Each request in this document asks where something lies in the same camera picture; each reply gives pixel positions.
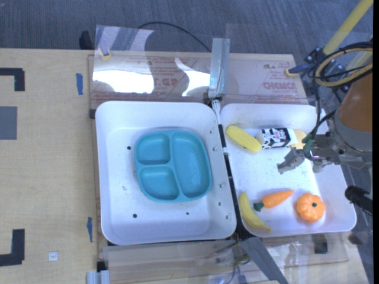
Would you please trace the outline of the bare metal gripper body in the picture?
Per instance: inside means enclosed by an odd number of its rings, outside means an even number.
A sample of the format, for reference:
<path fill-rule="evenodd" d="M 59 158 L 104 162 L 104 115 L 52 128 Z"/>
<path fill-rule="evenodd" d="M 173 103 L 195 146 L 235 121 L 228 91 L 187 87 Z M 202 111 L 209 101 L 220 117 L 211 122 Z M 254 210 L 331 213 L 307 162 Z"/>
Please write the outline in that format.
<path fill-rule="evenodd" d="M 361 170 L 372 166 L 372 139 L 367 133 L 308 134 L 303 143 L 305 157 L 310 161 L 327 159 L 331 164 L 345 164 Z"/>

